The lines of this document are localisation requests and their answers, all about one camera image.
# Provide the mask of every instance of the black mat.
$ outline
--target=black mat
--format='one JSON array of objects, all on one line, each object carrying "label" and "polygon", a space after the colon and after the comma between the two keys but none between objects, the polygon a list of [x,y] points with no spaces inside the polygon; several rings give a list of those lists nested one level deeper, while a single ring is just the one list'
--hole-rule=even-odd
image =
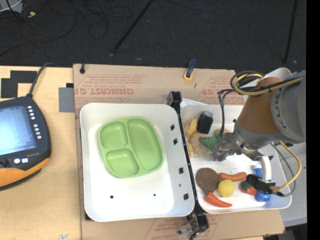
[{"label": "black mat", "polygon": [[148,1],[23,0],[21,13],[0,12],[0,65],[181,68],[196,58],[196,68],[306,70],[307,0],[286,63],[294,0],[155,0],[110,56]]}]

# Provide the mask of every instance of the divided green plate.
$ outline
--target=divided green plate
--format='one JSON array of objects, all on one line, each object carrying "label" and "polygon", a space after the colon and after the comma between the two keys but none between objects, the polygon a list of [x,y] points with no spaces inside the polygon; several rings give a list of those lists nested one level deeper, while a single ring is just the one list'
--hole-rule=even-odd
[{"label": "divided green plate", "polygon": [[149,174],[164,163],[164,151],[156,129],[143,117],[107,122],[99,129],[98,138],[105,165],[116,177]]}]

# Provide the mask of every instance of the yellow cable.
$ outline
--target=yellow cable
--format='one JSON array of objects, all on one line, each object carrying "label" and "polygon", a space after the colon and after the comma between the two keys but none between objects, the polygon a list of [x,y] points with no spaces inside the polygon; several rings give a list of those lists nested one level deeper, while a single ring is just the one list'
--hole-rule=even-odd
[{"label": "yellow cable", "polygon": [[291,81],[288,81],[286,83],[283,83],[283,84],[279,84],[277,86],[273,86],[273,87],[270,87],[268,89],[264,89],[264,90],[260,90],[260,91],[255,91],[255,92],[252,92],[252,91],[244,91],[244,90],[241,90],[238,88],[238,82],[244,78],[244,77],[250,77],[250,76],[257,76],[256,74],[249,74],[249,75],[242,75],[240,77],[238,77],[236,80],[234,80],[233,82],[233,88],[234,90],[241,94],[241,95],[248,95],[248,96],[258,96],[258,95],[261,95],[261,94],[265,94],[265,93],[268,93],[269,91],[274,91],[276,89],[280,89],[282,87],[285,87],[285,86],[289,86],[289,85],[293,85],[295,83],[299,83],[301,82],[301,80],[303,79],[303,76],[302,77],[298,77],[298,78],[295,78]]},{"label": "yellow cable", "polygon": [[285,188],[286,186],[290,185],[292,182],[294,182],[294,180],[299,176],[301,169],[302,169],[302,165],[301,165],[301,161],[299,159],[299,157],[293,153],[287,146],[286,144],[284,144],[282,141],[279,141],[280,144],[296,159],[296,161],[298,162],[298,170],[296,172],[296,174],[289,180],[287,181],[285,184],[283,184],[282,186],[278,187],[278,186],[271,186],[270,188],[272,189],[272,192],[274,194],[276,194],[278,191],[281,191],[283,188]]}]

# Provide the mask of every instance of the yellow lemon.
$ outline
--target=yellow lemon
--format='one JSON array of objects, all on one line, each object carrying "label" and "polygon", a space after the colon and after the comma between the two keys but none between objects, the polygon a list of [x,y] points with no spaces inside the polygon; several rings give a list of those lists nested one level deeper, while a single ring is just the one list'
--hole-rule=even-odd
[{"label": "yellow lemon", "polygon": [[230,179],[224,179],[219,183],[218,191],[224,198],[230,197],[235,191],[235,185]]}]

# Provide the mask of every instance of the white tray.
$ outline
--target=white tray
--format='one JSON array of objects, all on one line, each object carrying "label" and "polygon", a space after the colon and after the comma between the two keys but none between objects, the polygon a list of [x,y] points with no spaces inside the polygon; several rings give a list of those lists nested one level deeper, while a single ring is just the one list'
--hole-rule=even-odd
[{"label": "white tray", "polygon": [[[242,105],[225,105],[225,129],[233,132],[234,123],[233,120],[237,119],[242,111]],[[213,136],[213,132],[217,129],[220,130],[222,124],[222,111],[219,105],[187,105],[181,110],[181,118],[183,121],[183,127],[186,130],[192,118],[199,118],[203,111],[209,111],[213,114],[213,123],[208,133],[208,136]],[[282,186],[287,182],[284,175],[281,163],[279,161],[278,155],[271,145],[267,145],[261,149],[259,152],[264,155],[273,155],[274,157],[270,161],[272,179],[276,182],[276,186]],[[210,157],[212,151],[208,151],[205,155],[195,154],[190,157],[190,164],[192,168],[193,175],[197,174],[197,171],[201,168],[211,168],[219,173],[236,174],[239,172],[246,172],[247,174],[255,174],[253,166],[257,165],[258,161],[252,161],[250,158],[244,154],[240,155],[229,155],[226,160],[223,161],[213,161]],[[287,208],[292,201],[292,197],[280,197],[272,194],[271,199],[266,202],[256,201],[253,195],[243,193],[240,189],[241,181],[234,182],[234,193],[230,197],[222,197],[218,190],[213,193],[221,200],[231,203],[232,207],[222,208],[211,205],[204,200],[204,191],[196,183],[196,193],[198,196],[198,201],[200,206],[210,214],[220,214],[220,213],[231,213],[231,212],[242,212],[242,211],[253,211],[253,210],[264,210],[264,209],[284,209]],[[285,187],[282,192],[288,193],[289,187]]]},{"label": "white tray", "polygon": [[[164,162],[158,170],[130,178],[117,178],[108,171],[98,131],[104,123],[126,117],[143,117],[154,125],[164,151]],[[80,126],[84,208],[91,219],[110,222],[182,217],[193,211],[195,198],[178,115],[172,107],[89,103],[81,109]]]}]

